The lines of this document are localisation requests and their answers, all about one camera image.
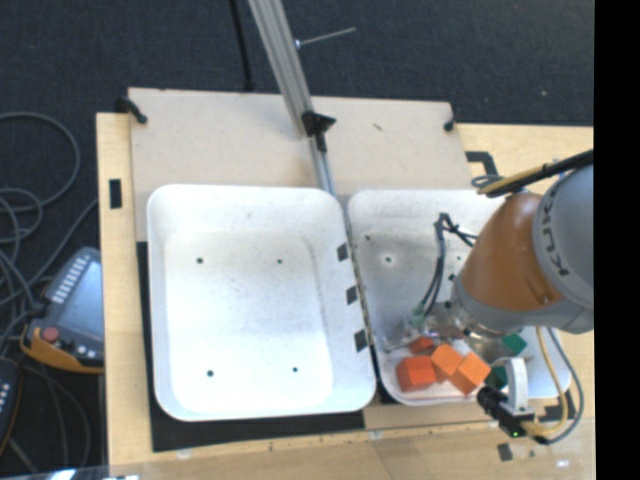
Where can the orange cube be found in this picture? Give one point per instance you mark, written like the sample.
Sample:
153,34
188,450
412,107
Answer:
471,374
423,345
446,360
416,374

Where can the pale flat board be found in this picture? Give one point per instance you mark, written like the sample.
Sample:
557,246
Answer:
225,138

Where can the black cylinder on white bracket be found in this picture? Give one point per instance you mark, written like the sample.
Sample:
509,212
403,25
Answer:
515,383

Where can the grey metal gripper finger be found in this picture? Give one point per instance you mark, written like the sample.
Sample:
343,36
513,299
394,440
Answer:
397,344

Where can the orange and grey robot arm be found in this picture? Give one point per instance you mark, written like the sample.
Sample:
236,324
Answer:
515,263

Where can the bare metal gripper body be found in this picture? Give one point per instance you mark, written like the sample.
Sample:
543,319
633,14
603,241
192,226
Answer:
442,324

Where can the green cube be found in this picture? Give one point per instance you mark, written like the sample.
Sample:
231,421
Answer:
515,344
497,378

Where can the white plastic tray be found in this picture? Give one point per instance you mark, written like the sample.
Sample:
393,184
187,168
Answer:
395,228
250,308

